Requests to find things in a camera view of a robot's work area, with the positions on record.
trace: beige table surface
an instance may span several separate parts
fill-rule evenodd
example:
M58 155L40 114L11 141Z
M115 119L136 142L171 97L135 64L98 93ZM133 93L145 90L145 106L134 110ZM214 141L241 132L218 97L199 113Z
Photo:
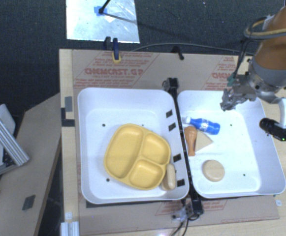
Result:
M70 56L63 56L60 60L60 66L65 67L66 64L71 62ZM244 62L239 73L247 70L247 63ZM61 80L61 91L67 93L67 95L73 95L73 92L66 87L67 82L72 80L72 73L63 69L61 71L61 78L63 76L67 80ZM286 97L286 90L282 90L278 93L278 96ZM64 106L64 98L62 97L61 107ZM278 105L269 105L263 103L265 114L268 118L279 120L280 112ZM66 118L74 118L72 113L66 113ZM77 182L76 182L76 166L65 163L69 160L76 160L75 145L75 132L74 129L65 127L62 129L62 134L65 137L69 137L69 140L63 141L63 158L64 158L64 186L70 186L70 188L64 188L64 211L70 211L73 213L71 220L67 219L67 222L78 220L78 202L77 196ZM282 168L286 177L286 142L279 142L274 139L275 146L282 164ZM186 235L197 236L278 236L286 235L286 190L275 197L276 200L280 200L282 206L278 207L280 219L278 220L266 220L255 222L244 222L234 224L222 224L212 226L195 226L189 227ZM177 235L183 234L183 228ZM140 231L131 233L118 233L109 234L114 236L169 236L173 233L174 229L162 229L153 231Z
M0 179L0 236L36 236L61 151L60 94L28 110L17 141L30 160ZM33 206L22 210L26 197Z

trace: black carpet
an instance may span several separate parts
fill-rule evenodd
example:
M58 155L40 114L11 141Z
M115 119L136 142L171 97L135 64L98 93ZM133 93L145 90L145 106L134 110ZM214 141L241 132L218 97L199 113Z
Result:
M239 49L251 21L284 0L135 0L140 45L186 42ZM59 92L60 48L102 49L66 39L65 0L0 0L0 104L14 115ZM138 44L121 44L132 50ZM170 46L143 51L170 52ZM181 46L185 53L235 54ZM251 45L253 52L256 46Z

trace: black clamp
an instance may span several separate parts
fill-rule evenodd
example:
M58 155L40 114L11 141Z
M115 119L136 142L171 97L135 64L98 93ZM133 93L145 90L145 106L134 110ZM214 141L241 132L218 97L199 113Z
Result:
M103 49L104 50L111 50L111 37L106 37L104 42L103 42Z
M3 159L2 162L5 164L5 167L9 167L11 165L14 165L14 161L11 158L11 156L7 153L6 150L3 150Z
M113 53L112 53L112 58L113 58L113 62L114 63L120 63L121 62L121 56L119 53L119 43L118 43L118 39L114 38L113 42L112 42L113 46Z
M286 126L282 127L277 121L269 118L263 118L259 126L268 135L272 135L279 141L286 142Z
M172 93L173 89L177 90L179 88L179 82L177 78L168 78L162 83L162 90Z
M179 46L174 46L171 50L171 53L177 53L179 55L179 59L184 60L184 56L182 55L182 51Z

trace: black wire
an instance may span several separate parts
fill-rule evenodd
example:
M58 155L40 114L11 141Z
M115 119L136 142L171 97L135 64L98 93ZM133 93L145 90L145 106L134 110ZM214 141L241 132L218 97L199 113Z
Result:
M240 51L240 55L238 57L238 61L237 61L237 66L236 66L236 69L235 71L233 72L233 77L236 77L237 73L238 73L238 70L239 70L239 67L242 63L242 61L244 60L247 52L247 47L248 45L251 43L251 42L258 42L258 40L255 40L255 39L249 39L249 38L245 38L244 40L242 40L242 43L241 43L241 51Z
M190 218L187 219L186 228L184 229L184 232L183 232L183 234L182 234L181 236L184 236L184 235L186 234L187 229L188 229L188 225L189 225L189 221L195 221L195 220L197 220L199 217L200 217L200 216L198 215L198 216L195 217L195 218L191 218L191 217L190 217ZM181 222L180 226L173 232L173 234L172 234L171 236L175 236L176 233L180 231L180 229L182 228L182 226L183 226L183 222Z
M187 220L187 223L186 223L186 228L184 229L184 232L181 236L184 236L187 232L187 229L188 229L188 225L189 225L189 220Z
M180 226L172 233L171 236L175 236L177 232L179 232L179 230L181 229L181 227L183 226L183 222L181 222Z
M222 47L214 47L214 46L207 46L207 45L199 45L199 44L189 44L189 43L158 43L158 44L150 44L150 45L145 45L141 46L138 48L135 48L131 50L131 52L136 52L141 49L145 49L148 47L153 47L153 46L162 46L162 45L186 45L186 46L195 46L195 47L201 47L201 48L208 48L208 49L216 49L216 50L222 50L222 51L228 51L228 52L233 52L233 53L240 53L238 50L234 49L228 49L228 48L222 48Z

